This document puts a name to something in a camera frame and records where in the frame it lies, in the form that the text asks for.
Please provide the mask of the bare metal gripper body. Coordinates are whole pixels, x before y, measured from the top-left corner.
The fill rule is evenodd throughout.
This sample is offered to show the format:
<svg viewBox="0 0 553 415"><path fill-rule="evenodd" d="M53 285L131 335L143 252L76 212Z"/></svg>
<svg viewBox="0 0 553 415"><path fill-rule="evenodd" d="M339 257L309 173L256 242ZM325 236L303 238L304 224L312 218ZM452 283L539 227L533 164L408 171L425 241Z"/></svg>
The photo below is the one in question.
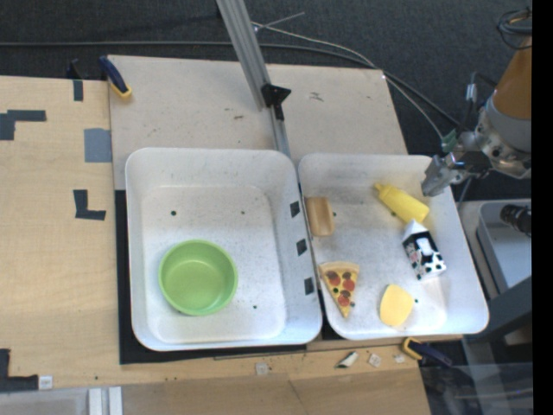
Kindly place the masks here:
<svg viewBox="0 0 553 415"><path fill-rule="evenodd" d="M531 153L517 149L507 138L518 132L493 124L490 117L480 117L473 131L462 132L448 153L448 166L463 179L496 171L514 179L531 178Z"/></svg>

